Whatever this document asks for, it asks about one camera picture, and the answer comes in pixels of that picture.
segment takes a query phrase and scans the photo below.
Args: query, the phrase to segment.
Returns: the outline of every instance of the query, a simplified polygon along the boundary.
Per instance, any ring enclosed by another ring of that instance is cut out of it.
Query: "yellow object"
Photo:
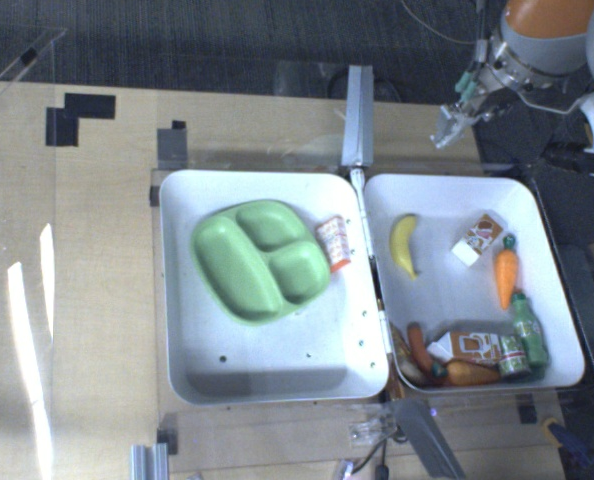
[[[412,280],[417,279],[410,255],[410,236],[417,227],[417,217],[406,215],[400,219],[390,234],[390,255],[393,261],[403,268]]]

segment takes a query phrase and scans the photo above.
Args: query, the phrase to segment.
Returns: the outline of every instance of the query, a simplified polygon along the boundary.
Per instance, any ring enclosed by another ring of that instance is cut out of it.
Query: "green plate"
[[[330,282],[312,233],[279,201],[244,203],[205,219],[193,231],[191,253],[224,310],[245,324],[286,316]]]

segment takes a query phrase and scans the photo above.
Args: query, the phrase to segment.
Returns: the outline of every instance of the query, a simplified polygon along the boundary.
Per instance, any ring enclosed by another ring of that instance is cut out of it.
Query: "yellow banana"
[[[393,261],[403,268],[412,280],[417,279],[413,267],[413,259],[410,256],[410,235],[417,226],[417,217],[406,215],[400,219],[390,233],[390,255]]]

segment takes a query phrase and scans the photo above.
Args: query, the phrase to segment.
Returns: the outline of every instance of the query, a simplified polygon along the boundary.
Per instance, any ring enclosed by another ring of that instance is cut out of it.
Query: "wooden table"
[[[45,108],[61,107],[66,92],[115,95],[116,116],[80,119],[79,147],[54,151],[41,146]],[[38,350],[48,351],[38,353],[38,362],[51,416],[54,478],[128,478],[130,446],[152,445],[166,411],[193,410],[167,392],[156,325],[157,264],[148,193],[157,165],[157,129],[170,128],[172,120],[185,121],[194,166],[205,161],[232,168],[228,158],[244,154],[247,161],[277,165],[295,152],[334,150],[343,133],[344,109],[342,101],[100,87],[53,90],[26,83],[8,91],[0,100],[0,137],[5,137],[0,141],[0,224],[13,217],[24,226],[18,230],[17,256],[0,251],[0,478],[30,478],[29,471],[38,471],[30,404],[8,318],[2,314],[8,306],[4,272],[14,261],[24,264],[29,302],[39,297],[38,289],[31,288],[40,284],[37,244],[28,237],[39,235],[46,217],[54,216],[55,224],[52,348],[43,317],[31,313],[31,323],[36,347],[39,343]],[[376,162],[476,173],[472,136],[446,152],[434,150],[428,134],[436,110],[376,104]],[[51,177],[56,198],[46,200]],[[13,243],[14,234],[9,231],[5,240]],[[469,478],[564,478],[559,455],[538,425],[519,424],[516,411],[507,406],[473,405],[474,410],[461,413],[446,410],[440,418]],[[561,418],[552,394],[539,397],[536,405],[540,419]],[[500,414],[507,417],[500,421]],[[325,433],[327,422],[321,425],[311,422],[308,428]],[[223,450],[203,450],[209,466],[202,471],[204,479],[329,480],[336,459],[342,458],[336,451],[349,446],[330,443],[317,457],[290,464],[294,443],[287,436],[277,464],[260,465],[255,457],[267,450],[256,450],[268,446],[268,436],[260,436],[258,429],[256,422],[233,433],[235,440],[246,439],[239,443],[247,451],[245,468],[225,460]],[[366,451],[356,449],[353,457]],[[193,472],[193,453],[171,457],[171,478],[186,479]],[[426,478],[410,445],[390,447],[388,464],[391,479]],[[370,478],[369,473],[360,478]]]

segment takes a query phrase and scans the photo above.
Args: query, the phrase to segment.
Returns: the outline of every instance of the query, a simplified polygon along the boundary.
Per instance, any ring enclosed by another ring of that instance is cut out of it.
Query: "green can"
[[[530,375],[530,366],[526,351],[516,336],[500,336],[501,359],[499,361],[499,373],[502,378],[520,379]]]

